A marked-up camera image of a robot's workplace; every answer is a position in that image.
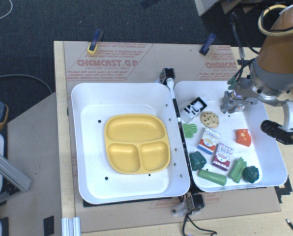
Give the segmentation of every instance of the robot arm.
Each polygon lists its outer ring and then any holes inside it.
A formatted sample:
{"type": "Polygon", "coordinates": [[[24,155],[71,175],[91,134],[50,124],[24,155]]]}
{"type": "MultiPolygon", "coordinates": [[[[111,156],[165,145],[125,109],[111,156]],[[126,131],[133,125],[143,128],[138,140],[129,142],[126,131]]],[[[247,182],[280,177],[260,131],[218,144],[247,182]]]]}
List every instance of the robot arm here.
{"type": "Polygon", "coordinates": [[[225,91],[221,111],[243,111],[247,105],[256,104],[258,100],[271,106],[282,106],[284,125],[268,120],[262,123],[261,129],[284,144],[293,144],[293,102],[278,99],[293,88],[293,6],[269,7],[262,12],[258,27],[267,35],[264,44],[258,56],[246,63],[250,74],[246,78],[229,81],[229,89],[233,90],[225,91]],[[281,10],[280,16],[272,28],[266,30],[264,17],[273,10],[281,10]]]}

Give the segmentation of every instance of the divided yellow plate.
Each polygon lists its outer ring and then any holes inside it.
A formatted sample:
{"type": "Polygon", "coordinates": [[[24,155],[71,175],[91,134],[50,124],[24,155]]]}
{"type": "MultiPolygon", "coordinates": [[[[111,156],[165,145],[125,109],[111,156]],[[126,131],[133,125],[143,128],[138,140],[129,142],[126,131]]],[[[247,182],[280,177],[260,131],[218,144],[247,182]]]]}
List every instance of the divided yellow plate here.
{"type": "Polygon", "coordinates": [[[104,136],[108,160],[120,173],[154,173],[165,169],[170,162],[167,131],[156,116],[114,116],[106,122],[104,136]]]}

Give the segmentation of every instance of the black floor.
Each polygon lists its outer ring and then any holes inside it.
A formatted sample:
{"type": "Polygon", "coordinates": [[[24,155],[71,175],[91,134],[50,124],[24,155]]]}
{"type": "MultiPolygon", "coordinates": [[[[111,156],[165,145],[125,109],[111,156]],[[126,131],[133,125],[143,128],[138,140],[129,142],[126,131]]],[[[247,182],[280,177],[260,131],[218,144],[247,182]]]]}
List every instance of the black floor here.
{"type": "MultiPolygon", "coordinates": [[[[0,76],[35,76],[55,91],[55,40],[91,41],[95,29],[104,31],[103,41],[203,44],[212,32],[214,44],[237,46],[230,13],[219,3],[199,17],[194,0],[12,0],[13,10],[0,20],[0,76]]],[[[264,36],[257,29],[261,11],[273,3],[264,0],[241,20],[249,42],[260,47],[264,36]]],[[[0,0],[0,16],[9,10],[0,0]]],[[[36,79],[0,78],[0,100],[10,108],[12,120],[49,95],[36,79]]]]}

